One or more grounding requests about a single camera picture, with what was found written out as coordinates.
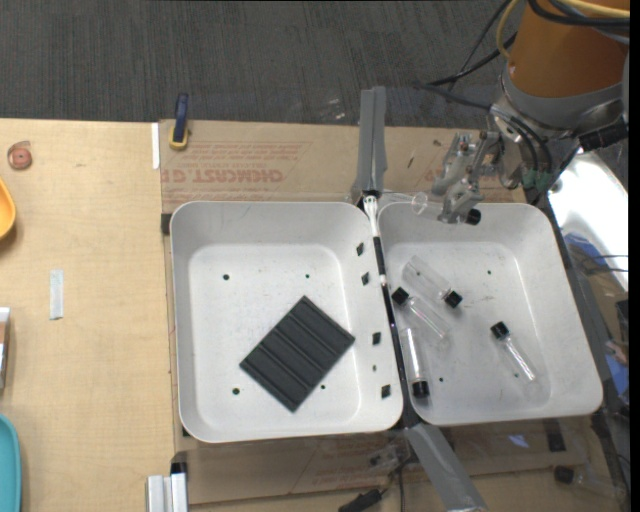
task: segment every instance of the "white strip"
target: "white strip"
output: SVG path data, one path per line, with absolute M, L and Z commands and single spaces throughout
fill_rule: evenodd
M 52 270 L 49 276 L 49 320 L 64 316 L 64 271 Z
M 151 124 L 151 147 L 153 151 L 153 168 L 160 168 L 160 125 Z

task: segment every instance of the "blue object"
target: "blue object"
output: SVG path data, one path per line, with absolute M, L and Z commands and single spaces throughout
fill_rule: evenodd
M 16 429 L 0 414 L 0 512 L 20 512 L 22 465 Z
M 173 142 L 182 142 L 187 126 L 187 107 L 189 105 L 189 95 L 180 93 L 176 100 L 176 126 L 173 129 Z

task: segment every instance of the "wooden table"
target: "wooden table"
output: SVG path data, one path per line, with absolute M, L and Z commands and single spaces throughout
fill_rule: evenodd
M 0 241 L 0 305 L 12 308 L 13 322 L 0 412 L 20 439 L 22 510 L 143 511 L 146 477 L 167 474 L 174 454 L 151 125 L 0 120 L 0 151 L 21 140 L 32 143 L 29 169 L 11 170 L 0 159 L 17 206 L 16 227 Z M 54 269 L 64 271 L 58 320 L 49 319 Z M 474 481 L 493 511 L 617 510 L 558 489 L 550 471 Z M 378 510 L 398 510 L 394 493 Z M 335 510 L 354 495 L 198 510 Z M 425 508 L 417 510 L 442 508 L 429 484 L 409 486 L 409 505 L 419 496 Z

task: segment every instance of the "black cap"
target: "black cap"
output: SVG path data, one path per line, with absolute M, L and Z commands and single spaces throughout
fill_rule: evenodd
M 576 476 L 576 472 L 567 466 L 556 466 L 553 470 L 553 476 L 556 482 L 571 484 Z
M 402 306 L 405 302 L 407 302 L 409 294 L 404 288 L 398 288 L 395 292 L 393 292 L 391 298 L 393 299 L 393 302 Z
M 504 338 L 505 336 L 508 336 L 510 334 L 509 329 L 504 324 L 504 322 L 498 322 L 496 325 L 492 326 L 491 332 L 498 339 Z
M 429 396 L 429 384 L 426 380 L 419 380 L 411 385 L 413 389 L 413 396 L 416 398 L 425 398 Z
M 455 291 L 451 290 L 447 294 L 447 296 L 444 298 L 444 301 L 452 308 L 455 308 L 458 306 L 458 304 L 462 302 L 462 297 L 458 295 Z
M 477 208 L 471 208 L 469 213 L 467 213 L 467 218 L 464 220 L 467 224 L 471 224 L 472 226 L 477 226 L 480 223 L 480 219 L 482 218 L 482 212 Z

